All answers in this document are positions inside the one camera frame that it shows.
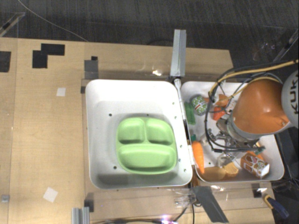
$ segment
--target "wooden table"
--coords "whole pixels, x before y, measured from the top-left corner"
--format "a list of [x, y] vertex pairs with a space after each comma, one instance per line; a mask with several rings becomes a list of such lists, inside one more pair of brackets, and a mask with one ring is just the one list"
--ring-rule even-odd
[[[48, 56], [47, 69], [33, 69], [33, 50], [41, 50], [41, 43], [64, 44], [65, 55]], [[85, 198], [84, 60], [97, 56], [104, 78], [164, 79], [172, 48], [0, 38], [0, 51], [11, 52], [10, 71], [0, 73], [0, 194], [10, 195], [9, 203], [0, 203], [0, 223], [71, 223], [71, 209], [82, 208]], [[231, 67], [227, 50], [187, 49], [186, 73], [192, 78], [211, 80]], [[57, 96], [58, 88], [66, 88], [65, 96]], [[53, 203], [43, 199], [48, 187], [58, 192]], [[261, 199], [258, 208], [238, 206], [251, 201], [257, 202], [236, 198], [234, 207], [224, 208], [231, 223], [248, 223], [248, 217], [251, 223], [274, 223]], [[188, 212], [180, 223], [192, 223]], [[210, 223], [202, 208], [196, 212], [196, 223]]]

